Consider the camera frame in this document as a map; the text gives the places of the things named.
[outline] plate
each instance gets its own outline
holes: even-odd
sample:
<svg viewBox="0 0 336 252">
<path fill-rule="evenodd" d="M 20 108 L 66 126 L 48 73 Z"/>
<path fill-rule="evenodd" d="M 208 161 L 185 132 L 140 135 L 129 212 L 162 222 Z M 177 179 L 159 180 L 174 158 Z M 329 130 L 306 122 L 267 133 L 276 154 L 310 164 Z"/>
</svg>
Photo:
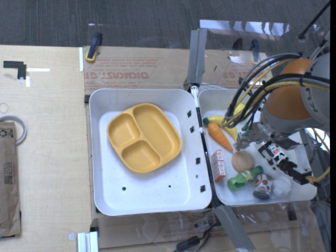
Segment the plate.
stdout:
<svg viewBox="0 0 336 252">
<path fill-rule="evenodd" d="M 176 128 L 152 103 L 137 104 L 121 112 L 109 122 L 107 135 L 121 161 L 136 173 L 163 166 L 182 148 Z"/>
</svg>

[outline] carrot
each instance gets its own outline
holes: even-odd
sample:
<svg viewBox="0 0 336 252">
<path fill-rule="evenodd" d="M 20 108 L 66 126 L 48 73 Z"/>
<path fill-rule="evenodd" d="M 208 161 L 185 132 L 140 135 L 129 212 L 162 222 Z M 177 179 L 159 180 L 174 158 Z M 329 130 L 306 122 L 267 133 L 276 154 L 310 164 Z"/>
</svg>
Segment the carrot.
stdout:
<svg viewBox="0 0 336 252">
<path fill-rule="evenodd" d="M 214 122 L 204 122 L 207 125 L 208 133 L 211 135 L 211 137 L 216 140 L 219 144 L 221 144 L 223 147 L 225 147 L 229 151 L 233 151 L 233 148 L 226 138 L 226 135 L 222 131 L 222 129 L 219 127 L 217 123 Z"/>
</svg>

